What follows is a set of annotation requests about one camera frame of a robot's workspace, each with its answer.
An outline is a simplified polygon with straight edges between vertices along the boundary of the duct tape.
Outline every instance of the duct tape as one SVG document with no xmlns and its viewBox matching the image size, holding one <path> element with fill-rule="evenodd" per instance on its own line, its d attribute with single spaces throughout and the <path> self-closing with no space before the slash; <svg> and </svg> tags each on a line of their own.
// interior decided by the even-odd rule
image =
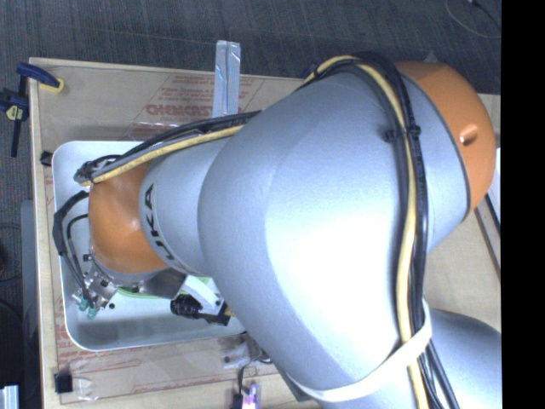
<svg viewBox="0 0 545 409">
<path fill-rule="evenodd" d="M 215 81 L 212 117 L 238 113 L 240 44 L 218 41 L 215 46 Z"/>
</svg>

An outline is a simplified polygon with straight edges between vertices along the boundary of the clamp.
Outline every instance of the clamp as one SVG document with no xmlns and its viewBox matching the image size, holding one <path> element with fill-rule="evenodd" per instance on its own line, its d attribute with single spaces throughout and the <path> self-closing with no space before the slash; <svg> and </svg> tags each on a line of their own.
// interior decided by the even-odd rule
<svg viewBox="0 0 545 409">
<path fill-rule="evenodd" d="M 29 116 L 30 108 L 26 93 L 26 80 L 33 78 L 43 84 L 44 88 L 54 92 L 59 92 L 64 87 L 61 79 L 57 79 L 42 68 L 31 64 L 19 62 L 16 72 L 20 75 L 18 92 L 6 88 L 3 88 L 0 92 L 0 111 L 4 112 L 8 119 L 14 122 L 14 133 L 11 141 L 12 158 L 17 157 L 21 123 L 26 121 Z"/>
</svg>

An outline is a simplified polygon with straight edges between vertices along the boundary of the orange cap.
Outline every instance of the orange cap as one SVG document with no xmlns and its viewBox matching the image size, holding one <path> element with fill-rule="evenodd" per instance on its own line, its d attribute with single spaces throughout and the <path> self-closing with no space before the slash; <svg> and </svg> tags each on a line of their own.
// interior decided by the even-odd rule
<svg viewBox="0 0 545 409">
<path fill-rule="evenodd" d="M 118 273 L 145 273 L 166 264 L 147 243 L 138 216 L 138 194 L 149 162 L 92 186 L 89 192 L 91 250 Z"/>
<path fill-rule="evenodd" d="M 462 155 L 473 210 L 488 192 L 496 167 L 496 138 L 485 105 L 445 64 L 399 62 L 396 67 L 424 90 L 449 127 Z"/>
</svg>

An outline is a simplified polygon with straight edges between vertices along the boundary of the white strap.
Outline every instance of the white strap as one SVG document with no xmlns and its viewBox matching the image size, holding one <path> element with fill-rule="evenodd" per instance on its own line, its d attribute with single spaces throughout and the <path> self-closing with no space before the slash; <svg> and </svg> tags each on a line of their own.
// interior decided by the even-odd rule
<svg viewBox="0 0 545 409">
<path fill-rule="evenodd" d="M 384 362 L 359 382 L 336 389 L 316 390 L 301 385 L 290 375 L 288 376 L 293 383 L 309 396 L 316 400 L 328 401 L 331 403 L 355 400 L 374 393 L 387 382 L 390 382 L 393 375 L 397 374 L 400 369 L 406 368 L 426 349 L 427 344 L 432 337 L 432 325 L 429 319 L 429 310 L 426 302 L 423 302 L 423 305 L 425 317 L 422 328 L 413 335 L 409 341 L 388 356 Z"/>
</svg>

